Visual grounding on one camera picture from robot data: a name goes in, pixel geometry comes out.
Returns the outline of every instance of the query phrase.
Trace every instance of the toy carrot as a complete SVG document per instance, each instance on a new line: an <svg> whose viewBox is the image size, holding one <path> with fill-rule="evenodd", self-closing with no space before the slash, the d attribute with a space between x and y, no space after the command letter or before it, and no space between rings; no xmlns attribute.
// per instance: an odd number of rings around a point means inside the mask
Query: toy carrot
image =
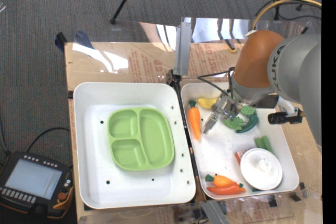
<svg viewBox="0 0 336 224"><path fill-rule="evenodd" d="M194 135L197 140L201 139L201 114L196 108L196 102L191 100L189 102L191 108L189 109L189 120L191 128L193 129Z"/></svg>
<svg viewBox="0 0 336 224"><path fill-rule="evenodd" d="M230 195L245 192L245 188L243 187L243 185L238 185L236 182L225 187L207 187L207 190L217 195Z"/></svg>
<svg viewBox="0 0 336 224"><path fill-rule="evenodd" d="M225 187L234 183L233 180L222 175L215 175L214 177L211 175L206 175L205 181L213 182L216 187Z"/></svg>

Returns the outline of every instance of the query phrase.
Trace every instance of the clear plastic sheet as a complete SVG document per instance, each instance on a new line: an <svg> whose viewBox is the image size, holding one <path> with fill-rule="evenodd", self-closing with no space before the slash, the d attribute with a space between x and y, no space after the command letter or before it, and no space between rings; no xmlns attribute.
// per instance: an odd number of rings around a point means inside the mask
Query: clear plastic sheet
<svg viewBox="0 0 336 224"><path fill-rule="evenodd" d="M197 76L225 71L234 66L252 24L250 20L218 18L182 18L181 22L192 25L188 75L182 76L181 87L200 82ZM300 35L305 25L260 20L256 26L257 29L276 31L286 38ZM175 65L177 28L116 20L111 25L109 40L101 41L97 41L96 36L96 41L91 41L90 33L79 31L73 42L64 44L69 96L83 82L168 84L170 70ZM210 79L212 82L227 80L227 76ZM74 102L70 98L72 153L75 182L78 182L73 107ZM322 223L321 153L305 119L301 124L283 124L282 129L300 184L286 193L217 200L227 223L268 223L268 220L272 223ZM198 185L196 196L187 204L93 210L82 202L78 185L76 189L78 223L210 223L202 209L202 204L210 200Z"/></svg>

